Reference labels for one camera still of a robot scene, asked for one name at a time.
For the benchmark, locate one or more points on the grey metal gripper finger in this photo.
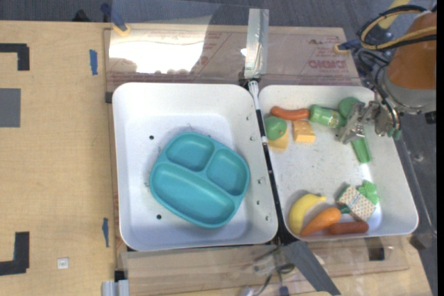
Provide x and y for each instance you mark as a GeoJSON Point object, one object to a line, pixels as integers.
{"type": "Point", "coordinates": [355, 114]}
{"type": "Point", "coordinates": [348, 135]}

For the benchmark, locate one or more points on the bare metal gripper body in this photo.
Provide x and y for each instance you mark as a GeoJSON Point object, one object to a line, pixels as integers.
{"type": "Point", "coordinates": [378, 118]}

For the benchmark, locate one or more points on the green cylinder toy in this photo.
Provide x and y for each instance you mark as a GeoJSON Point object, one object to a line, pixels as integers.
{"type": "Point", "coordinates": [361, 150]}

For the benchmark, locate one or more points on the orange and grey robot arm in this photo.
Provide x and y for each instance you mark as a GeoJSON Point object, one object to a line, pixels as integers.
{"type": "Point", "coordinates": [412, 66]}

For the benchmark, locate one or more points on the green round toy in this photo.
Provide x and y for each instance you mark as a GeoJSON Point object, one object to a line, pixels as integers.
{"type": "Point", "coordinates": [347, 105]}

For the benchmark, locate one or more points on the green bottle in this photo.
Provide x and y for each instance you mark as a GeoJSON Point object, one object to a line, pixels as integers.
{"type": "Point", "coordinates": [324, 116]}

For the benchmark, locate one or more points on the white plastic tray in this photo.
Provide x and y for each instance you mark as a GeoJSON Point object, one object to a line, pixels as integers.
{"type": "Point", "coordinates": [145, 107]}
{"type": "Point", "coordinates": [322, 170]}

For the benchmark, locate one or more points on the yellow cheese wedge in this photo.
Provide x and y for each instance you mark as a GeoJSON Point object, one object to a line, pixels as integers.
{"type": "Point", "coordinates": [303, 132]}

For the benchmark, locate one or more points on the green ribbed toy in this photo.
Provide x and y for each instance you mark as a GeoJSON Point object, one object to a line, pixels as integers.
{"type": "Point", "coordinates": [370, 191]}

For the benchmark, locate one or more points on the orange sausage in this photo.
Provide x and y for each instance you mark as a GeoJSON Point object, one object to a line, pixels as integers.
{"type": "Point", "coordinates": [348, 228]}
{"type": "Point", "coordinates": [291, 113]}

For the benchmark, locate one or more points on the yellow flat slice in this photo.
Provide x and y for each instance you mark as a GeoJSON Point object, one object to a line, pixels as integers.
{"type": "Point", "coordinates": [281, 143]}

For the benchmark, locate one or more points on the white patterned carton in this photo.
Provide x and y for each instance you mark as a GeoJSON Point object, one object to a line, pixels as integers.
{"type": "Point", "coordinates": [357, 204]}

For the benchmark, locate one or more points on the green avocado half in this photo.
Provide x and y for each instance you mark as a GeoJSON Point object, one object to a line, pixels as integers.
{"type": "Point", "coordinates": [275, 127]}

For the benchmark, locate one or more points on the brown cardboard board red print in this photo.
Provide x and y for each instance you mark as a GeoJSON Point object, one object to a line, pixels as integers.
{"type": "Point", "coordinates": [298, 55]}

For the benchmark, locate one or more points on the orange carrot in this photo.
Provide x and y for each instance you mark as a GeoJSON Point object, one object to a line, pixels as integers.
{"type": "Point", "coordinates": [322, 220]}

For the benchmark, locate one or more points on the thin black and white rod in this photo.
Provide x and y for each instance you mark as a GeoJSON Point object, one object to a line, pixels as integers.
{"type": "Point", "coordinates": [259, 118]}

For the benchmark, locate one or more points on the yellow banana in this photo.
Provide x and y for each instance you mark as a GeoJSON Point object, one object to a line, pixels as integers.
{"type": "Point", "coordinates": [298, 213]}

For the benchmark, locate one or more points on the blue divided plate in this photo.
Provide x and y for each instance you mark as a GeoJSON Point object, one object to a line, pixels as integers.
{"type": "Point", "coordinates": [194, 183]}

